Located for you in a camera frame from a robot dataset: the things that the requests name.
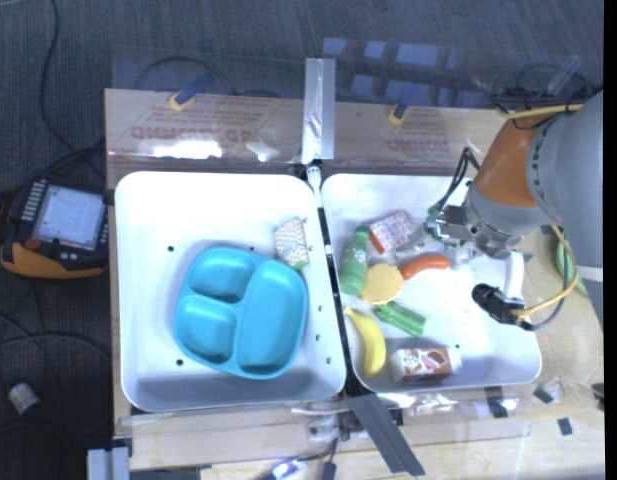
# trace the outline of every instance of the green bottle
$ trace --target green bottle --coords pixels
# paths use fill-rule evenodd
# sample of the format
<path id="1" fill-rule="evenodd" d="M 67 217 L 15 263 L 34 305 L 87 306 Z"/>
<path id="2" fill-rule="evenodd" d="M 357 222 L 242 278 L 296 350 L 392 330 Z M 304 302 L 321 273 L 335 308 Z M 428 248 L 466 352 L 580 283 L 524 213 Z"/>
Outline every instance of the green bottle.
<path id="1" fill-rule="evenodd" d="M 382 322 L 394 325 L 415 338 L 421 337 L 424 332 L 426 318 L 400 306 L 395 301 L 377 306 L 375 314 Z"/>
<path id="2" fill-rule="evenodd" d="M 370 228 L 359 226 L 355 238 L 344 248 L 341 262 L 339 287 L 348 295 L 359 295 L 364 287 L 364 276 L 368 270 L 368 238 Z"/>

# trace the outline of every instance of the yellow round object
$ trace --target yellow round object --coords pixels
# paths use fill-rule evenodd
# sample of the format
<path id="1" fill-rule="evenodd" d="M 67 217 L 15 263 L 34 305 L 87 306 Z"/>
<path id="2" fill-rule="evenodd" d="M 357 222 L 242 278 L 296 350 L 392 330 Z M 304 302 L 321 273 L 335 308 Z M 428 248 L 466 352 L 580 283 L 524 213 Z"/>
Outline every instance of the yellow round object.
<path id="1" fill-rule="evenodd" d="M 399 295 L 403 283 L 395 265 L 377 263 L 367 270 L 360 296 L 369 304 L 388 304 Z"/>

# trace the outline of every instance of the yellow banana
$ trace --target yellow banana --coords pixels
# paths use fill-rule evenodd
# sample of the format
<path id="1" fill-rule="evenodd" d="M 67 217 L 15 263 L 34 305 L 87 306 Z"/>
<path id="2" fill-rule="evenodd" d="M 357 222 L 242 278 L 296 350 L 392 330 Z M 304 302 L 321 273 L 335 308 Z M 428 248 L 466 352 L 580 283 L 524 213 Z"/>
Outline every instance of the yellow banana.
<path id="1" fill-rule="evenodd" d="M 350 317 L 364 340 L 366 348 L 364 376 L 368 378 L 374 377 L 386 362 L 386 340 L 379 328 L 379 324 L 373 317 L 355 311 L 350 306 L 344 308 L 344 313 Z"/>

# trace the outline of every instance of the blue plate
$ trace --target blue plate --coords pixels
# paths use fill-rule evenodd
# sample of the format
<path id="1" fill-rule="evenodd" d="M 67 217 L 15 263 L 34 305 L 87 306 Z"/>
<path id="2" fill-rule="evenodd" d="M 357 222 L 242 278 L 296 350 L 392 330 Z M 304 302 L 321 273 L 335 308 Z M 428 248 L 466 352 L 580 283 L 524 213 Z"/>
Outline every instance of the blue plate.
<path id="1" fill-rule="evenodd" d="M 306 325 L 308 290 L 289 265 L 242 249 L 212 247 L 183 280 L 174 333 L 190 358 L 250 379 L 292 363 Z"/>

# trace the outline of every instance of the wooden table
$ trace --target wooden table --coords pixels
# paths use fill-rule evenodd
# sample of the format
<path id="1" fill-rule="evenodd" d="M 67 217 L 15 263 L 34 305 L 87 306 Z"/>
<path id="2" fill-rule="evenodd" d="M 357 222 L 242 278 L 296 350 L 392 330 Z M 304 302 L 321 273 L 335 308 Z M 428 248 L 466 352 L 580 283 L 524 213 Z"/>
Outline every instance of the wooden table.
<path id="1" fill-rule="evenodd" d="M 166 158 L 146 162 L 139 157 L 110 154 L 119 134 L 111 123 L 114 109 L 110 94 L 107 97 L 109 189 L 134 170 L 194 167 L 194 162 Z M 284 105 L 284 119 L 301 115 L 293 110 L 297 102 Z M 336 137 L 345 140 L 351 130 L 369 133 L 376 123 L 383 122 L 386 111 L 382 105 L 337 104 Z M 443 123 L 451 155 L 471 145 L 483 158 L 503 124 L 502 118 L 490 110 L 425 112 L 434 112 L 435 119 Z M 284 405 L 131 413 L 120 382 L 114 206 L 109 210 L 116 433 L 119 438 L 132 438 L 131 470 L 195 467 L 204 480 L 250 480 L 268 473 L 285 458 L 326 452 L 332 435 L 326 435 L 328 431 L 323 429 L 313 434 L 311 429 L 315 432 L 321 428 L 329 418 L 329 410 L 341 410 L 336 402 L 326 404 L 324 414 L 293 411 Z M 522 240 L 519 248 L 533 254 L 527 264 L 526 300 L 545 300 L 559 291 L 562 279 L 554 266 L 555 238 L 536 230 Z M 515 406 L 507 417 L 495 418 L 487 410 L 483 390 L 444 392 L 448 403 L 433 404 L 435 410 L 426 409 L 425 404 L 403 409 L 402 434 L 428 478 L 604 478 L 604 412 L 591 388 L 604 381 L 603 335 L 589 299 L 573 292 L 559 317 L 537 332 L 537 339 L 543 359 L 541 374 L 531 385 L 502 390 L 503 397 Z M 545 388 L 554 401 L 545 403 L 534 395 L 537 388 Z M 308 460 L 308 467 L 293 478 L 320 478 L 325 460 Z M 391 474 L 365 432 L 340 440 L 334 462 L 338 480 L 411 478 Z"/>

